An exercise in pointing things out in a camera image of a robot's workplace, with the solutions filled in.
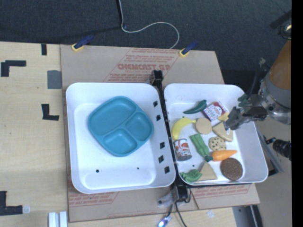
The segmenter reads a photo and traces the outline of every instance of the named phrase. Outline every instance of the blue divided plate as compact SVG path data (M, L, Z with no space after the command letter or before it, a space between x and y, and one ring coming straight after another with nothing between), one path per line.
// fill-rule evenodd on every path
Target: blue divided plate
M89 131L112 155L125 157L140 148L152 135L153 125L131 99L116 96L90 115Z

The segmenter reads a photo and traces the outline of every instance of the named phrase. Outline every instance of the white tray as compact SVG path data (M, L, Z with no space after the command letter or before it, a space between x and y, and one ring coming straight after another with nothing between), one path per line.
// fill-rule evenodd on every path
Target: white tray
M133 100L154 126L151 138L126 157L108 153L88 129L91 112L115 96ZM78 191L115 192L165 187L174 182L176 172L154 87L141 83L75 83L68 87L66 101L71 179Z
M183 111L194 107L197 102L204 99L207 104L215 101L220 101L230 112L239 102L238 97L243 95L243 91L233 85L223 84L170 84L164 89L164 97L168 112L169 126L182 117L197 119L204 117L199 112L196 114L184 114ZM212 125L219 123L219 120L212 122ZM190 124L182 129L179 136L180 139L187 139L192 157L186 161L178 161L178 171L188 172L191 169L201 170L204 164L204 158L200 156L189 136L196 134L194 124ZM213 132L207 135L202 135L206 144L211 137L216 136ZM254 122L243 124L239 129L233 132L233 141L226 142L227 149L235 149L238 152L233 155L233 158L239 160L243 166L243 176L237 181L230 181L225 178L220 170L220 162L210 161L209 164L217 174L217 180L201 181L191 185L216 185L216 184L235 184L235 183L256 183L266 180L268 168L262 147L258 138L257 130Z

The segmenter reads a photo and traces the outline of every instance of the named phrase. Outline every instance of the wooden table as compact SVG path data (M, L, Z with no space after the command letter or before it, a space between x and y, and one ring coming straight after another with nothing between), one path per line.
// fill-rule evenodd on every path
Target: wooden table
M47 71L61 70L59 45L0 43L0 61L26 60L0 78L0 191L7 206L29 206L30 213L0 216L0 226L47 226L49 212L68 211L62 90L47 88ZM49 104L58 121L42 120L41 104ZM182 212L188 226L235 227L232 208ZM170 227L182 223L176 213ZM68 226L157 226L163 214L69 223Z

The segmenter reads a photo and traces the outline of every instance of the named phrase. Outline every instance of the cardboard box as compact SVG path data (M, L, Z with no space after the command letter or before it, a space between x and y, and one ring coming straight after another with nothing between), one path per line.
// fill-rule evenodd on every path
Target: cardboard box
M69 221L119 218L168 212L157 198L170 187L83 194L71 182L65 92L76 82L149 82L152 70L161 70L163 88L171 83L223 84L215 52L190 51L181 58L178 50L85 46L74 52L61 45L64 131L68 177ZM192 200L180 211L203 210L259 203L255 185L209 186L192 189Z

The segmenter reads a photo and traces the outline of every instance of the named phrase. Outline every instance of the yellow banana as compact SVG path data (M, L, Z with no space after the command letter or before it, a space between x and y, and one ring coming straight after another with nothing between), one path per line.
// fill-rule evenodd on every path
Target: yellow banana
M171 129L171 136L173 140L177 140L179 138L181 129L183 129L185 126L187 126L190 123L196 123L196 120L191 120L189 118L181 118L175 124L172 126Z

